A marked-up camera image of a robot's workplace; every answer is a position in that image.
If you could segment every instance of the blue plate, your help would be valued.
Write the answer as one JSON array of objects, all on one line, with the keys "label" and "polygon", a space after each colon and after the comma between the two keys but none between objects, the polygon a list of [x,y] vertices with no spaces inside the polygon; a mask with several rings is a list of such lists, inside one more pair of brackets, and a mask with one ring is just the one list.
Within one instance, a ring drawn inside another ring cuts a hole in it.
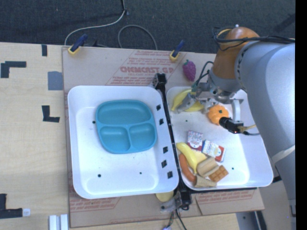
[{"label": "blue plate", "polygon": [[145,151],[156,143],[153,113],[141,101],[104,102],[98,106],[95,116],[99,139],[111,153]]}]

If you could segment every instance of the cardboard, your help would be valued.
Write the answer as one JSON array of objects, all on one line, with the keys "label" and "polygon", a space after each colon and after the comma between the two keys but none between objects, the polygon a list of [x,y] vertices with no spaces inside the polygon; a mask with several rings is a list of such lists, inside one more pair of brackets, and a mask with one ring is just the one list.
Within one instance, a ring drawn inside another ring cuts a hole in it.
[{"label": "cardboard", "polygon": [[[190,86],[183,74],[182,65],[193,61],[196,77],[214,54],[180,52],[177,61],[169,60],[168,51],[111,49],[82,47],[70,55],[62,48],[65,121],[69,171],[70,227],[88,227],[137,221],[168,219],[169,212],[161,212],[161,202],[155,195],[136,195],[103,199],[84,199],[76,194],[72,184],[70,136],[67,94],[78,85],[152,85],[156,73],[165,73],[166,91],[175,86]],[[226,214],[264,209],[258,189],[229,192],[192,194],[189,210],[182,217]]]}]

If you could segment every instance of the white tray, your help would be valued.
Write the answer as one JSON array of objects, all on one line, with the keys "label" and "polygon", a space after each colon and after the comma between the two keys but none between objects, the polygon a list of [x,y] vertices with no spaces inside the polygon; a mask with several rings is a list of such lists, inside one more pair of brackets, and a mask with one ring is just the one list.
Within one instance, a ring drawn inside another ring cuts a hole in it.
[{"label": "white tray", "polygon": [[[98,137],[95,111],[106,101],[131,99],[147,104],[157,141],[149,150],[128,154],[106,151]],[[77,86],[68,93],[73,186],[83,198],[164,193],[179,182],[160,93],[147,86]]]},{"label": "white tray", "polygon": [[[271,184],[273,180],[272,167],[260,135],[232,134],[223,127],[213,124],[201,111],[179,114],[171,111],[174,97],[186,89],[190,88],[173,87],[166,95],[175,142],[187,142],[189,130],[202,133],[203,140],[207,139],[225,148],[224,161],[218,164],[223,165],[229,174],[217,183],[216,188],[196,188],[182,174],[184,183],[196,191],[264,187]],[[246,93],[239,91],[234,98],[244,100],[240,105],[241,120],[244,125],[253,125],[254,121]],[[224,106],[232,117],[231,105]],[[258,132],[255,128],[249,131],[251,133]]]}]

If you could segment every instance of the robotic arm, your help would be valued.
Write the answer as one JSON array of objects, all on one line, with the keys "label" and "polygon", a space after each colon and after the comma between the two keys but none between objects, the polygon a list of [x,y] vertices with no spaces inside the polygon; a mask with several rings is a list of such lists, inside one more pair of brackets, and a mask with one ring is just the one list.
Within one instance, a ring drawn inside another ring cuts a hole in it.
[{"label": "robotic arm", "polygon": [[[218,37],[228,32],[224,39]],[[217,102],[229,104],[235,93],[247,93],[250,111],[286,188],[292,229],[296,229],[295,192],[295,40],[259,37],[245,27],[215,34],[220,49],[206,83],[194,86],[195,99],[209,91]],[[237,120],[221,118],[220,125],[236,133]]]}]

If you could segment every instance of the hot dog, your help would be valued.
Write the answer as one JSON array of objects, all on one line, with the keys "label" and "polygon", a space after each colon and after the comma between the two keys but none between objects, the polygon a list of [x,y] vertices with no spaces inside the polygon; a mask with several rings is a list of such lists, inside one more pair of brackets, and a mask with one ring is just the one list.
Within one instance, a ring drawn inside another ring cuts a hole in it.
[{"label": "hot dog", "polygon": [[179,154],[179,164],[180,164],[182,173],[194,185],[196,183],[196,176],[190,171],[189,166],[188,166],[188,161],[183,153]]}]

